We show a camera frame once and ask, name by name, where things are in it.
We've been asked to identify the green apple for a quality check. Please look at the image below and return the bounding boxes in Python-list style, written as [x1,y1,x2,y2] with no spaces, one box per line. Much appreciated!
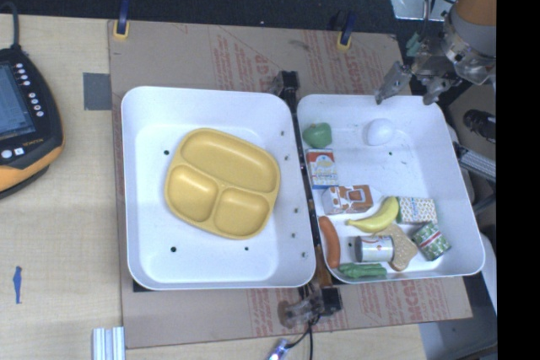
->
[301,121,333,150]

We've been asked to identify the black block with thin wires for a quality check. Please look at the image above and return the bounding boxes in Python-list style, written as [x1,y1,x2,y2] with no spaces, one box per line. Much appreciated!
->
[269,70,301,99]
[318,286,343,316]

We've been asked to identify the brown and white milk carton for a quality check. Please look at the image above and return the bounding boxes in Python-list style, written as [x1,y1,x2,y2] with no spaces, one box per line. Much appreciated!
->
[321,184,386,217]

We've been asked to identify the green and white can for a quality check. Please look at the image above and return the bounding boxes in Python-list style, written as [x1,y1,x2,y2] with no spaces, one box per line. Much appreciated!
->
[410,220,452,262]

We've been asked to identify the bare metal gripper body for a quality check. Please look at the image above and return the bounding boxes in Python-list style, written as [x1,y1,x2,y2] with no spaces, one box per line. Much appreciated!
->
[409,34,498,88]

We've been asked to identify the white can with red label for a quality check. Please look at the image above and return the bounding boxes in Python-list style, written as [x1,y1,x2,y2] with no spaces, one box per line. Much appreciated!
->
[354,234,395,264]

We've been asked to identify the yellow banana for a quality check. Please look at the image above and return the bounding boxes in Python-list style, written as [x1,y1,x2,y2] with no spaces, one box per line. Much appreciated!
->
[346,195,402,234]

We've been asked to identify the black cylinder on white bracket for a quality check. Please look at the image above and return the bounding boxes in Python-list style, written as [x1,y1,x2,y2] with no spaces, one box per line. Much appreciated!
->
[462,108,498,145]

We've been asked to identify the green beans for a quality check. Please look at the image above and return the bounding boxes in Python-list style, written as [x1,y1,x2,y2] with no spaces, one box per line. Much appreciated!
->
[337,261,388,281]

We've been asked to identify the white egg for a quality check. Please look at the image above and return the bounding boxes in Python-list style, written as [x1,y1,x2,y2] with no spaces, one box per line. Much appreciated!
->
[363,117,396,148]

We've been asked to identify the green and white patterned carton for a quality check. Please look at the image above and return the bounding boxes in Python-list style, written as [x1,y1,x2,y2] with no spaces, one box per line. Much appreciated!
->
[396,196,439,225]

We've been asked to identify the white plastic tray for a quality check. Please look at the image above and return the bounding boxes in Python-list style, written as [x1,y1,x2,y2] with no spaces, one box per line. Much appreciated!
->
[295,93,487,285]
[120,85,318,292]

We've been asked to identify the orange sausage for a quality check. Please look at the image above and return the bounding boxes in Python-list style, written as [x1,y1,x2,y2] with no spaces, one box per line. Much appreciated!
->
[317,215,342,270]

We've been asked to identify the tan bread slice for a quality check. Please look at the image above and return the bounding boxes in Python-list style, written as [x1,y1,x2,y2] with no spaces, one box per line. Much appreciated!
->
[374,223,420,273]

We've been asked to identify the brown cardboard board red print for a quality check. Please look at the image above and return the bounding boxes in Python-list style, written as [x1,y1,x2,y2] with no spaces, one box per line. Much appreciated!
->
[106,19,474,350]

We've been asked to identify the orange and white juice carton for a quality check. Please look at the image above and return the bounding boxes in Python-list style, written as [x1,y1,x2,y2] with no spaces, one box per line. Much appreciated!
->
[304,148,340,191]

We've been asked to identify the yellow divided plate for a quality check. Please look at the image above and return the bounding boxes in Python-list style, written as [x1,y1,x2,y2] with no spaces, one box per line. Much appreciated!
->
[163,126,282,241]

